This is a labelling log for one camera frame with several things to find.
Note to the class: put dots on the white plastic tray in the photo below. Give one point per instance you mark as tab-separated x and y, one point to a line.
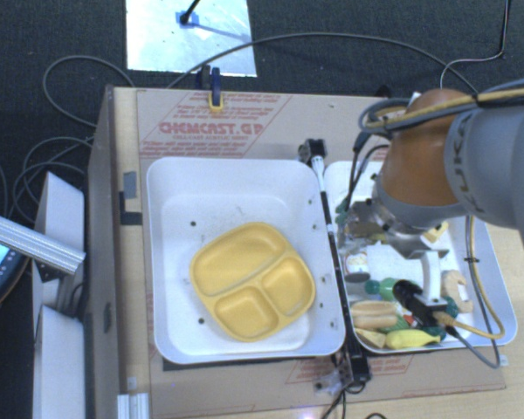
244	190
493	277

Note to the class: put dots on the yellow banana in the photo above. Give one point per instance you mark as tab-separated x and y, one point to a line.
408	339

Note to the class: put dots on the brown cardboard board red print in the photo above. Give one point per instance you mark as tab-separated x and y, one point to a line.
227	133

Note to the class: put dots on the sausage in bread bun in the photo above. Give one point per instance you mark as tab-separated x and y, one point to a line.
373	314

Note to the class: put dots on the green bottle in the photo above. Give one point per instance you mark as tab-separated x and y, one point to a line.
382	287

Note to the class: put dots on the yellow pizza slice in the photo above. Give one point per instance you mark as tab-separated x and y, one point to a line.
371	338

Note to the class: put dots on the beige croissant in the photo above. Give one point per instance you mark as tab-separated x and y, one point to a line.
454	284

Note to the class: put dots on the thin black and white rod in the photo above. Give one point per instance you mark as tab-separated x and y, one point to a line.
332	234

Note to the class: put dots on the yellow divided plate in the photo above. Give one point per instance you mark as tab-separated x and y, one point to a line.
244	277

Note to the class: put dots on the black cylinder on white bracket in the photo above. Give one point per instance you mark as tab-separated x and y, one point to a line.
432	277

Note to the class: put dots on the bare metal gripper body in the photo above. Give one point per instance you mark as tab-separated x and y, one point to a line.
377	221

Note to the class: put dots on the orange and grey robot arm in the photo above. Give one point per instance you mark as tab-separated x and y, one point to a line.
484	160

